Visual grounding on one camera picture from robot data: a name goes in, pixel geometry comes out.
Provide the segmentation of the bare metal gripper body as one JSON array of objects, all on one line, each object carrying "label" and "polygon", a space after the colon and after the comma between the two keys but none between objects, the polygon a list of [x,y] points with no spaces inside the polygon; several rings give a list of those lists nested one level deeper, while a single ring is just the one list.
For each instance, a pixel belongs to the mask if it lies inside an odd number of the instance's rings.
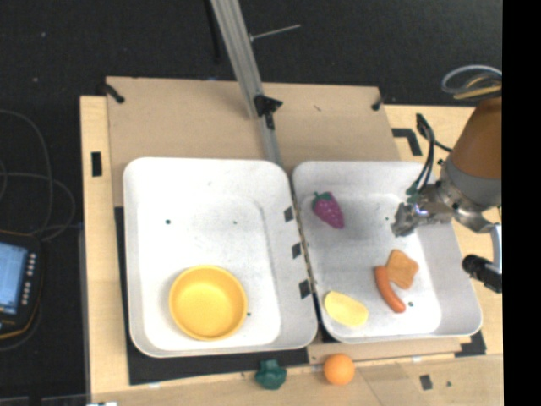
[{"label": "bare metal gripper body", "polygon": [[473,232],[490,232],[494,224],[483,213],[487,207],[466,197],[458,188],[444,184],[429,184],[415,203],[415,212],[429,223],[454,219]]}]

